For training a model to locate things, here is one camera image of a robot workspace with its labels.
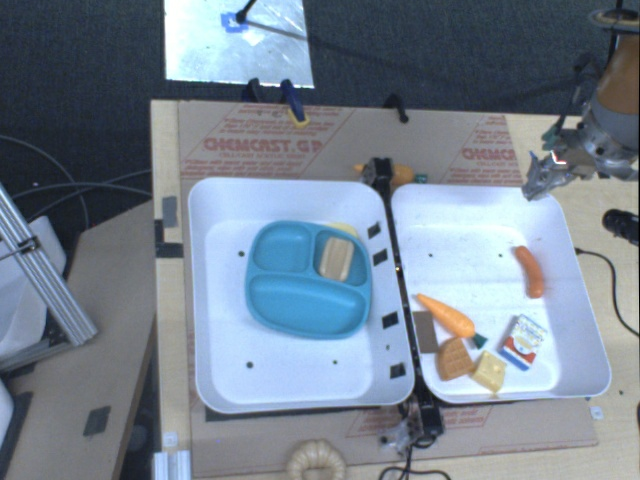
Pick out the white red blue carton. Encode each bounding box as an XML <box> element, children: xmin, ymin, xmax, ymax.
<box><xmin>496</xmin><ymin>313</ymin><xmax>549</xmax><ymax>373</ymax></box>

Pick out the brown flat rectangle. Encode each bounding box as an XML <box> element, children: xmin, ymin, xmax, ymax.
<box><xmin>411</xmin><ymin>310</ymin><xmax>441</xmax><ymax>355</ymax></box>

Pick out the blue divided plate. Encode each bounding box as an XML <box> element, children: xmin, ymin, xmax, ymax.
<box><xmin>244</xmin><ymin>219</ymin><xmax>374</xmax><ymax>341</ymax></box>

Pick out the beige toy doughnut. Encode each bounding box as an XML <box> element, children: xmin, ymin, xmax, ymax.
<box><xmin>285</xmin><ymin>438</ymin><xmax>348</xmax><ymax>480</ymax></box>

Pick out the brown cardboard board red print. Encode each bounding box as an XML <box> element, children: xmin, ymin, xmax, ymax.
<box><xmin>176</xmin><ymin>99</ymin><xmax>600</xmax><ymax>480</ymax></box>

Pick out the pale yellow toy food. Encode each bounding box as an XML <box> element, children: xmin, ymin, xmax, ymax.
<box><xmin>323</xmin><ymin>221</ymin><xmax>360</xmax><ymax>240</ymax></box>

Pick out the orange toy waffle biscuit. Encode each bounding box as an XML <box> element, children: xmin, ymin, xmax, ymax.
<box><xmin>435</xmin><ymin>336</ymin><xmax>476</xmax><ymax>382</ymax></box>

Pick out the orange toy sausage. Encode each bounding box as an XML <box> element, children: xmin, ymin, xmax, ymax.
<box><xmin>514</xmin><ymin>245</ymin><xmax>546</xmax><ymax>300</ymax></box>

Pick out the yellow toy cheese wedge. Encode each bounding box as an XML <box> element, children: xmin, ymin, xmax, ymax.
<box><xmin>470</xmin><ymin>350</ymin><xmax>508</xmax><ymax>395</ymax></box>

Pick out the orange toy carrot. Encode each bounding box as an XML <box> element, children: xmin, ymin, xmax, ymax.
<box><xmin>415</xmin><ymin>292</ymin><xmax>489</xmax><ymax>350</ymax></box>

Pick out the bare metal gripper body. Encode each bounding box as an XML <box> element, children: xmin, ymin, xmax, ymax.
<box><xmin>548</xmin><ymin>126</ymin><xmax>640</xmax><ymax>182</ymax></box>

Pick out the tan toy bread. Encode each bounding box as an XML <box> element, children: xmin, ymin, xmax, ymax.
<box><xmin>317</xmin><ymin>235</ymin><xmax>356</xmax><ymax>283</ymax></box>

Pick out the thin black and white rod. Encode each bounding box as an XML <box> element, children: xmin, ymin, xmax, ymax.
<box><xmin>378</xmin><ymin>170</ymin><xmax>429</xmax><ymax>414</ymax></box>

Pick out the white plastic tray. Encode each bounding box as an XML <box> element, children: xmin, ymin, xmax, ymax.
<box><xmin>186</xmin><ymin>176</ymin><xmax>417</xmax><ymax>415</ymax></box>
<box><xmin>389</xmin><ymin>182</ymin><xmax>613</xmax><ymax>405</ymax></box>

